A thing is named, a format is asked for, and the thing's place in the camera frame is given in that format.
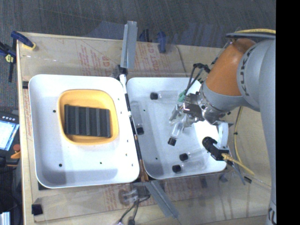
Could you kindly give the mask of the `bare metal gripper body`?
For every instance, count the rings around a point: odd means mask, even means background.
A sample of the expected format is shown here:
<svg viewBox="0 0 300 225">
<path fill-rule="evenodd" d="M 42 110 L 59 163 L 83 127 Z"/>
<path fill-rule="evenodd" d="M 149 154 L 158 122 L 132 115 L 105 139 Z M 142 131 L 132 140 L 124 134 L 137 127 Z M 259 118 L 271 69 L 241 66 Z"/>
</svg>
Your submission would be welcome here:
<svg viewBox="0 0 300 225">
<path fill-rule="evenodd" d="M 226 112 L 215 108 L 200 93 L 188 94 L 183 102 L 183 112 L 192 115 L 199 121 L 207 121 L 211 125 L 221 121 Z"/>
</svg>

